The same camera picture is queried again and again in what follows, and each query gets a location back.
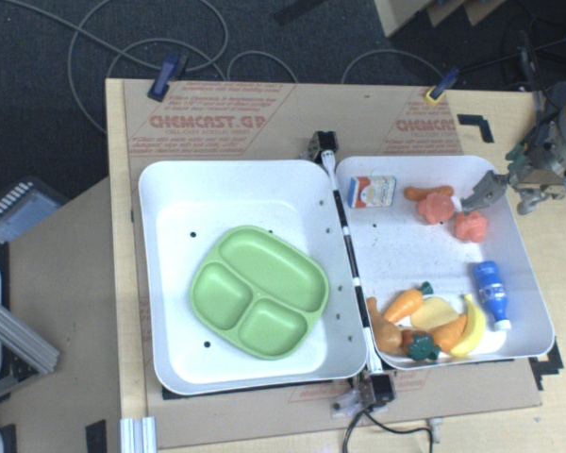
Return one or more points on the thin black and white rod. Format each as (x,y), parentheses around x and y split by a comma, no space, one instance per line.
(350,248)

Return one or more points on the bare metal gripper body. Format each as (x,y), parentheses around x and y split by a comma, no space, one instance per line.
(542,170)

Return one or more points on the pink toy food lump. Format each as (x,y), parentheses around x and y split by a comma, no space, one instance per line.
(471,227)
(435,208)

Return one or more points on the orange toy chicken drumstick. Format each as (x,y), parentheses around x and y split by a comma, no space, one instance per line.
(387,333)

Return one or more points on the brown cardboard board, red print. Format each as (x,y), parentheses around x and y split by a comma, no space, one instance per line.
(273,111)

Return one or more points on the orange carrot with green top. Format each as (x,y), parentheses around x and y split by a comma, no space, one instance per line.
(403,305)

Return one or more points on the white plastic tray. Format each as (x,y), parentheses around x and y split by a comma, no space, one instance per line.
(415,253)
(179,300)

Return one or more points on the blue bottle with white cap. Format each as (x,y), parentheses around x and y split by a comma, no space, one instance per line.
(490,293)

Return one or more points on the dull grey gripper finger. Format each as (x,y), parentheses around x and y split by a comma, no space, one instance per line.
(478,202)
(491,183)

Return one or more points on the red strawberry with green leaves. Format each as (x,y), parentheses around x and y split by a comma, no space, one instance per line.
(423,347)

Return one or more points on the green divided plate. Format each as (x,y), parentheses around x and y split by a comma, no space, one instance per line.
(259,290)

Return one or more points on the yellow banana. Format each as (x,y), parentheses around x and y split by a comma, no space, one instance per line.
(474,328)

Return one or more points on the white, blue and orange carton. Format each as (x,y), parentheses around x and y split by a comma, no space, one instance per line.
(372,191)

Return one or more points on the pale yellow toy slice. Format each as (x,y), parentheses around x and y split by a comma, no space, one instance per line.
(434,313)

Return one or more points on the orange toy sausage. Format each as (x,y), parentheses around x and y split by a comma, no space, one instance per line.
(417,192)

